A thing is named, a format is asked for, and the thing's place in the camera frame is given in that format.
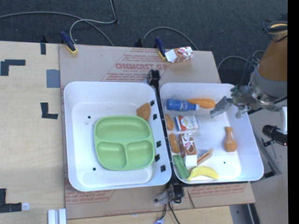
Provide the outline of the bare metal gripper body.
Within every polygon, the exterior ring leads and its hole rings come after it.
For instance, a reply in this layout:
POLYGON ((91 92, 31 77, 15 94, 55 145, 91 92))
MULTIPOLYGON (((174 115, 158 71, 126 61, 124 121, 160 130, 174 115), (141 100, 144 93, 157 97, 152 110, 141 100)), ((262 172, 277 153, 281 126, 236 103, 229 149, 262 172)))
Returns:
POLYGON ((248 110, 260 108, 280 111, 276 103, 283 99, 283 83, 268 79, 251 79, 248 85, 236 85, 231 89, 232 103, 248 110))

